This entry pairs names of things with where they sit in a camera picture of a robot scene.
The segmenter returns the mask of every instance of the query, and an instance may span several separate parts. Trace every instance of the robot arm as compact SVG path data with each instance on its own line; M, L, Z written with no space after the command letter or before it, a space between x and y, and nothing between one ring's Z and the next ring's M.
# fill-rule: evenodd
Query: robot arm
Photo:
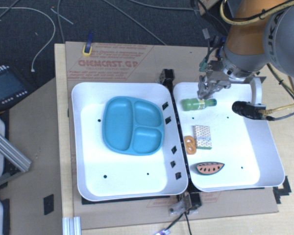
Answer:
M206 74L199 77L198 98L210 98L233 83L250 83L268 63L294 78L293 0L242 0L235 21L227 20L222 6L220 13L232 26L218 61L210 61L204 70L200 69ZM251 105L259 105L261 91L253 93ZM262 119L262 116L250 118Z

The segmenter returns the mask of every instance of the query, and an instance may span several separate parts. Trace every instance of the wooden edge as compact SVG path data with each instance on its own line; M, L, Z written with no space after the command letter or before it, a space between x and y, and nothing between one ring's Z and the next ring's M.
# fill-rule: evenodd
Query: wooden edge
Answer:
M65 44L54 45L61 173L62 217L74 217Z

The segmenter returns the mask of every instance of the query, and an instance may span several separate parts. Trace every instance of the watermelon slice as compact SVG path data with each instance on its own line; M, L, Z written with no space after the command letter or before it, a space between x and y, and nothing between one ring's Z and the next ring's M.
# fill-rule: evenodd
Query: watermelon slice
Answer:
M219 162L201 162L196 166L198 172L203 175L215 174L223 167L224 164Z

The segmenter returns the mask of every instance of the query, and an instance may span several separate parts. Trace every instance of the white tray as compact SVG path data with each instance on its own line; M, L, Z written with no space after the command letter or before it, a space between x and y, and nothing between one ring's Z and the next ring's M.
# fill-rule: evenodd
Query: white tray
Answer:
M212 149L197 149L187 155L191 180L201 191L278 186L284 170L266 120L251 120L233 113L235 101L251 101L248 84L233 84L214 94L217 105L197 111L183 111L181 100L196 98L198 83L179 83L174 87L183 136L193 136L194 125L210 127ZM224 167L213 175L196 170L200 162L220 162Z
M156 104L163 112L163 145L146 156L111 151L102 138L106 103L116 96L130 96ZM76 143L77 186L90 201L133 197L178 195L185 191L188 176L179 133L167 88L156 83L77 84L72 90Z

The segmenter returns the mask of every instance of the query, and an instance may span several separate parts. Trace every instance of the blue tray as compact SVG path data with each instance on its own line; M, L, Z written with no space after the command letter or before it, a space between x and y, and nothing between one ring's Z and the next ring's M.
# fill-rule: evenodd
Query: blue tray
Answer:
M113 151L151 155L162 146L163 115L152 102L127 96L110 99L102 121L104 143Z

